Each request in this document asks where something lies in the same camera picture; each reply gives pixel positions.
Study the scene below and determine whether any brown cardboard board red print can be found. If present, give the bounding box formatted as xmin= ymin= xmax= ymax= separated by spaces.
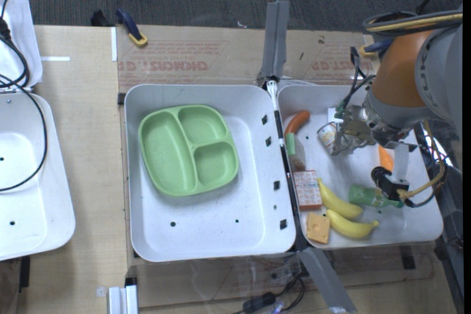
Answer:
xmin=116 ymin=24 xmax=447 ymax=308

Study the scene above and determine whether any green and tan packet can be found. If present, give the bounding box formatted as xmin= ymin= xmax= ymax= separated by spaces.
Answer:
xmin=285 ymin=132 xmax=307 ymax=171

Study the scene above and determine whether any green divided plate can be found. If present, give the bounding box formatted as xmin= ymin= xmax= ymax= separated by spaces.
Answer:
xmin=138 ymin=104 xmax=241 ymax=198

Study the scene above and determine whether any black cylinder on white bracket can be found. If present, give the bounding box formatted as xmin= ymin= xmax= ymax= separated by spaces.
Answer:
xmin=370 ymin=142 xmax=411 ymax=201

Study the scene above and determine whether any yellow cheese wedge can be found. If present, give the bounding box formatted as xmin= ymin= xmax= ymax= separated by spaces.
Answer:
xmin=305 ymin=212 xmax=332 ymax=245

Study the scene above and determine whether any yellow banana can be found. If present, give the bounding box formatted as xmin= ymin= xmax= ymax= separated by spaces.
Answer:
xmin=316 ymin=178 xmax=364 ymax=221
xmin=325 ymin=208 xmax=380 ymax=241

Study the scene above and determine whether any red sausage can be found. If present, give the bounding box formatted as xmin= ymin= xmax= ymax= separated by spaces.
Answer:
xmin=283 ymin=110 xmax=311 ymax=138

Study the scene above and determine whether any orange and white carton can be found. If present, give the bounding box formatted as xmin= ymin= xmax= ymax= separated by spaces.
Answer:
xmin=292 ymin=169 xmax=323 ymax=212

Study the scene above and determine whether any black block with thin wires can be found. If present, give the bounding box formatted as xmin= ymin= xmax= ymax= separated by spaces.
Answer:
xmin=242 ymin=291 xmax=277 ymax=314

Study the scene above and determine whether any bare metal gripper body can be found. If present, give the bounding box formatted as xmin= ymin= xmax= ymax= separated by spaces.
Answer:
xmin=337 ymin=104 xmax=388 ymax=151

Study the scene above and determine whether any green plastic bottle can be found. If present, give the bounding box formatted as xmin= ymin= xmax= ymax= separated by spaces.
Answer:
xmin=347 ymin=183 xmax=405 ymax=210

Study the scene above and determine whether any white and yellow small can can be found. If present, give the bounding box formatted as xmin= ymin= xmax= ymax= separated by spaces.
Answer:
xmin=316 ymin=121 xmax=342 ymax=157

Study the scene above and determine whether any white plastic tray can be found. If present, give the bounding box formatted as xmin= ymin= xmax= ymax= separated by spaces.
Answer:
xmin=276 ymin=84 xmax=445 ymax=251
xmin=124 ymin=83 xmax=297 ymax=263

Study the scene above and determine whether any orange carrot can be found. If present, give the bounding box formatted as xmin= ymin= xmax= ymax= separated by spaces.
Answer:
xmin=378 ymin=144 xmax=395 ymax=172

